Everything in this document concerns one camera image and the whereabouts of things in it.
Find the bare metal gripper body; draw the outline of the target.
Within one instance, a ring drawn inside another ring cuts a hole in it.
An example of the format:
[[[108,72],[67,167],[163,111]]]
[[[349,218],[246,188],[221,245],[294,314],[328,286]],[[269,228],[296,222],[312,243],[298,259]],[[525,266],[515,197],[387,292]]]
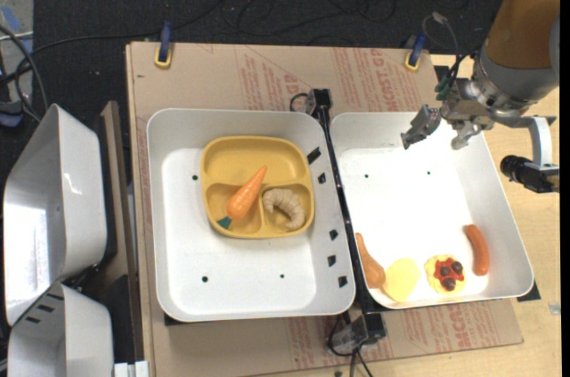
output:
[[[456,129],[490,129],[495,123],[520,127],[520,119],[535,105],[500,90],[485,77],[456,78],[439,86],[440,114]]]

